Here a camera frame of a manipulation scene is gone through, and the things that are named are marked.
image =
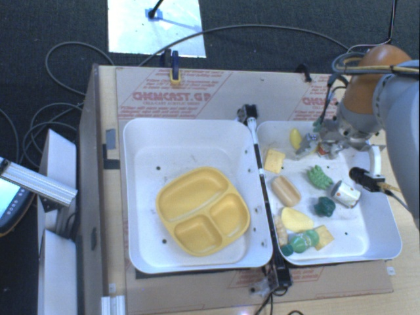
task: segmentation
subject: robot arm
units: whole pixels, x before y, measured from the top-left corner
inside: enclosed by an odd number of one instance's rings
[[[367,150],[367,140],[384,129],[392,170],[419,228],[419,61],[392,45],[382,45],[364,55],[357,68],[363,71],[364,66],[366,71],[396,66],[411,73],[355,75],[337,115],[322,121],[320,146],[331,158],[349,146]]]

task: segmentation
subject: yellow plate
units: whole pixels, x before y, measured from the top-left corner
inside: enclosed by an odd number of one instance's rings
[[[238,239],[250,221],[239,192],[212,167],[194,169],[164,186],[157,194],[156,209],[175,241],[197,257]]]

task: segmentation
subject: dark floor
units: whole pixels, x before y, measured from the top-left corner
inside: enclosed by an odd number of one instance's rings
[[[276,24],[324,33],[351,46],[387,38],[392,0],[199,0],[203,29],[231,24]],[[398,0],[393,44],[419,58],[420,0]],[[45,55],[55,44],[82,41],[107,51],[107,0],[0,0],[0,109],[22,139],[32,116],[54,102],[76,104],[83,97],[65,91],[47,75]],[[182,59],[183,67],[291,72],[300,63],[330,73],[331,61],[345,50],[326,39],[286,30],[230,30],[205,37],[207,58]],[[132,66],[142,55],[111,54]],[[91,64],[106,61],[81,47],[64,47],[51,58],[59,80],[85,90]],[[62,109],[43,112],[45,121]],[[77,126],[79,114],[64,121]],[[68,138],[75,134],[55,127]],[[14,160],[16,144],[0,116],[0,156]],[[29,151],[35,162],[39,155]],[[28,161],[22,164],[31,167]],[[37,303],[36,209],[0,239],[0,313],[35,314]]]

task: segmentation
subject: white plastic tub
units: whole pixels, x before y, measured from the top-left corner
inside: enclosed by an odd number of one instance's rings
[[[129,255],[145,273],[251,268],[272,256],[264,198],[249,129],[228,120],[139,118],[123,130],[123,185],[127,188]],[[222,171],[246,202],[251,222],[236,241],[195,257],[171,238],[156,212],[168,182],[198,167]]]
[[[308,121],[265,121],[262,123],[257,131],[261,155],[264,159],[269,148],[275,148],[286,154],[280,175],[286,176],[302,195],[300,203],[293,208],[312,218],[314,227],[326,225],[335,240],[319,251],[312,247],[304,253],[294,253],[286,259],[296,265],[313,265],[397,257],[401,252],[402,242],[386,195],[368,192],[355,184],[355,189],[360,190],[362,195],[353,209],[337,203],[330,218],[318,217],[314,213],[313,206],[318,198],[329,197],[331,188],[329,191],[315,188],[310,183],[306,172],[311,167],[319,165],[334,183],[343,180],[348,184],[354,184],[348,176],[348,171],[352,167],[369,170],[368,152],[358,152],[349,148],[340,152],[338,158],[334,160],[314,153],[297,161],[295,150],[289,141],[293,128],[298,129],[304,137],[312,132],[312,123]],[[278,175],[269,171],[265,174],[272,212],[278,213],[283,204],[271,190],[271,182]]]

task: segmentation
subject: green bottle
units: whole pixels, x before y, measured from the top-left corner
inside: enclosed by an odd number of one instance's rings
[[[302,253],[311,246],[316,246],[320,241],[320,236],[315,230],[307,230],[301,234],[297,234],[290,239],[289,245],[292,246],[294,252]]]

